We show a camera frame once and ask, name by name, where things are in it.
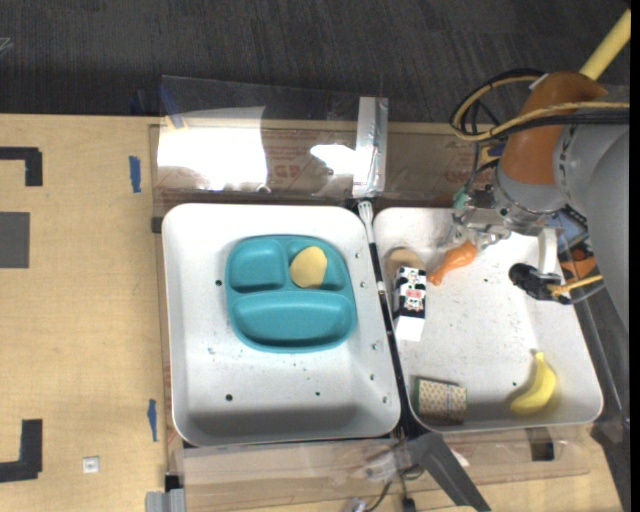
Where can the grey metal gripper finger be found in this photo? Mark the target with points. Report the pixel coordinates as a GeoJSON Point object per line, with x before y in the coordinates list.
{"type": "Point", "coordinates": [459, 227]}
{"type": "Point", "coordinates": [489, 240]}

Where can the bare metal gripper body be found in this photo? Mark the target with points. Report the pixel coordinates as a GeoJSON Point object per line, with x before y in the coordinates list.
{"type": "Point", "coordinates": [482, 210]}

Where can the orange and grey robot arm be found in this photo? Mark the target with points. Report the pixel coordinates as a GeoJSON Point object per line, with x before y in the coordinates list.
{"type": "Point", "coordinates": [530, 150]}

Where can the brown bread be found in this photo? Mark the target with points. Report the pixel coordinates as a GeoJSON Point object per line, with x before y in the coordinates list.
{"type": "Point", "coordinates": [402, 257]}

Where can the white cow print carton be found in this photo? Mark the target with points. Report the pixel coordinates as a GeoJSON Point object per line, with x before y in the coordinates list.
{"type": "Point", "coordinates": [411, 305]}

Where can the white plastic tray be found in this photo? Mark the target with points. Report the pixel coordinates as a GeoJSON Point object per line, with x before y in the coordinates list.
{"type": "Point", "coordinates": [490, 340]}
{"type": "Point", "coordinates": [280, 390]}

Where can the yellow round biscuit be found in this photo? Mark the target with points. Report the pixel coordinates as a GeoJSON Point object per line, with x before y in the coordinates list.
{"type": "Point", "coordinates": [307, 267]}

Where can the yellow banana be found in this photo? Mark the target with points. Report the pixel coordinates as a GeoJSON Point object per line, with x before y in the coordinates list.
{"type": "Point", "coordinates": [540, 390]}

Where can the tan patterned packet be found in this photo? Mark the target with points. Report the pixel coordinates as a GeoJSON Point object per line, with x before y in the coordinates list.
{"type": "Point", "coordinates": [442, 402]}

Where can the blue divided plate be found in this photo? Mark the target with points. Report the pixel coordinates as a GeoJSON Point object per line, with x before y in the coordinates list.
{"type": "Point", "coordinates": [290, 320]}

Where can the yellow foam pole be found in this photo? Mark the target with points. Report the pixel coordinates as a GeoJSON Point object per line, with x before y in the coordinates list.
{"type": "Point", "coordinates": [607, 47]}

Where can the black cylinder on white bracket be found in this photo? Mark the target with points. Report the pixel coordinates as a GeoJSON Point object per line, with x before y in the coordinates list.
{"type": "Point", "coordinates": [532, 280]}

